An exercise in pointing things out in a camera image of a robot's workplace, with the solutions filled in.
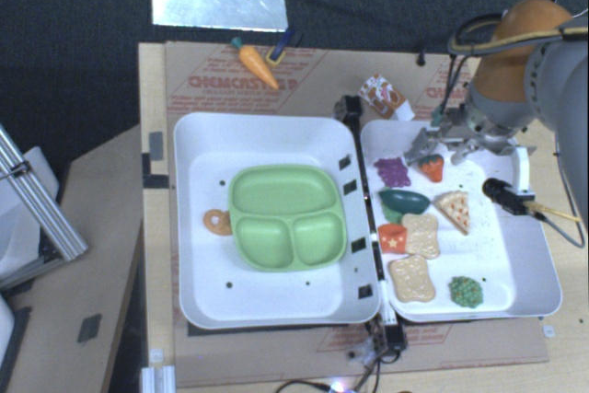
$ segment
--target toy donut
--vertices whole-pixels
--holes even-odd
[[[229,212],[221,210],[209,210],[204,214],[202,222],[209,231],[218,236],[231,235],[231,221],[229,220]]]

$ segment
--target cardboard sheet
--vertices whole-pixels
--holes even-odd
[[[264,54],[266,49],[259,48]],[[168,43],[167,143],[170,182],[175,181],[173,129],[198,110],[331,116],[343,95],[356,95],[366,78],[382,74],[408,99],[417,120],[428,120],[444,93],[448,58],[429,55],[419,67],[413,54],[287,50],[272,91],[248,73],[228,45]],[[469,80],[464,69],[461,82]],[[466,90],[458,87],[450,105]],[[379,118],[365,108],[363,122]],[[255,383],[318,376],[352,376],[362,366],[348,352],[367,338],[364,325],[305,329],[202,331],[189,326],[178,300],[178,234],[174,186],[170,192],[175,365],[178,387]],[[408,349],[383,372],[546,362],[536,318],[436,323],[407,327]]]

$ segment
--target toy bread slice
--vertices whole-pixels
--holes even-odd
[[[401,224],[407,228],[405,252],[419,254],[425,259],[435,259],[440,255],[438,219],[433,214],[405,214]]]
[[[470,230],[470,215],[468,214],[468,194],[465,191],[450,191],[440,196],[435,207],[450,220],[462,233]]]
[[[399,301],[427,302],[435,297],[435,288],[427,270],[427,262],[422,256],[393,260],[388,264],[388,271],[393,279],[395,294]]]

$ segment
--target green plate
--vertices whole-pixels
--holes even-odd
[[[229,214],[241,257],[261,271],[318,269],[339,260],[346,249],[340,193],[319,168],[242,170],[229,186]]]

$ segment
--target toy food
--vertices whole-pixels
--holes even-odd
[[[435,288],[427,270],[427,262],[422,256],[393,260],[388,264],[388,271],[399,301],[427,302],[435,298]]]
[[[405,226],[388,223],[378,227],[380,249],[385,253],[405,254],[407,229]]]
[[[268,84],[274,90],[278,90],[278,83],[276,82],[270,67],[264,63],[264,60],[256,51],[256,48],[244,45],[240,38],[233,38],[231,44],[239,50],[239,60],[254,76]]]
[[[468,194],[465,191],[445,193],[438,197],[433,204],[462,233],[468,234],[470,215],[468,214]]]
[[[229,219],[229,212],[209,210],[202,217],[202,222],[209,231],[218,236],[231,235],[231,220]]]
[[[408,169],[400,157],[394,159],[378,159],[375,162],[378,176],[387,187],[409,187],[411,181],[407,175]]]
[[[405,214],[401,224],[407,228],[407,254],[419,254],[426,259],[440,255],[438,220],[433,214]]]
[[[457,305],[475,308],[482,303],[482,287],[480,283],[469,277],[453,277],[450,296]]]
[[[439,154],[422,157],[417,164],[420,170],[430,178],[432,182],[441,182],[444,177],[444,158]]]
[[[429,198],[414,191],[384,189],[378,195],[382,203],[390,210],[401,214],[422,214],[430,206]]]

